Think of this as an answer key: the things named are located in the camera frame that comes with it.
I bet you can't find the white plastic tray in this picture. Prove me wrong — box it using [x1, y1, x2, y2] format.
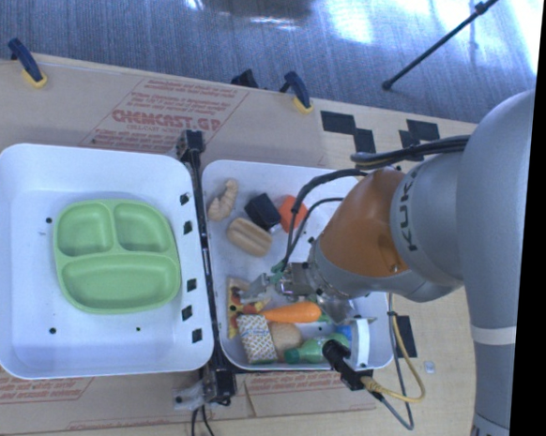
[186, 157, 409, 383]
[0, 140, 231, 395]

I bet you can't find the orange cube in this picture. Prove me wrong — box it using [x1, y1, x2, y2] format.
[275, 194, 311, 235]

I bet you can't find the tan toy bread roll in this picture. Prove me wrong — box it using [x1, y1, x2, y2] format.
[224, 216, 276, 260]

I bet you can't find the black block with thin wires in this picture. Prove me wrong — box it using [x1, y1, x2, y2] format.
[175, 128, 208, 162]
[198, 365, 239, 406]

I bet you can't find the black carton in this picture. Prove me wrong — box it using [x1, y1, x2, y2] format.
[242, 190, 285, 233]

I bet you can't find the brown cardboard board red print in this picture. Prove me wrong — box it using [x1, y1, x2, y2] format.
[0, 49, 403, 436]

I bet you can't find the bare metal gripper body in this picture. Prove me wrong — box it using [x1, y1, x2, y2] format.
[274, 259, 323, 299]

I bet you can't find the tan round toy biscuit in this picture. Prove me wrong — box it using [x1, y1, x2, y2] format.
[265, 320, 305, 364]

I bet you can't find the green divided plate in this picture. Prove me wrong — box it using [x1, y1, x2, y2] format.
[47, 193, 190, 322]

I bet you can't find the black cylinder on white bracket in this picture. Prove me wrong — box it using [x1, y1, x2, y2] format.
[319, 313, 380, 393]

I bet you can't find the green plastic bottle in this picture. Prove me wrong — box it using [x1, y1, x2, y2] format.
[282, 329, 352, 370]

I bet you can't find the beige toy croissant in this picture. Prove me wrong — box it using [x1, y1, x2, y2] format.
[205, 176, 241, 225]

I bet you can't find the yellow toy pizza slice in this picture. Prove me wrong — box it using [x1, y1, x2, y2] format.
[223, 277, 273, 342]

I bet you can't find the orange toy carrot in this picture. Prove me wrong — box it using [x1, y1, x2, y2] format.
[258, 297, 331, 328]

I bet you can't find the thin black and white rod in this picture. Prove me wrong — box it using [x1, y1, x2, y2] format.
[172, 151, 239, 374]

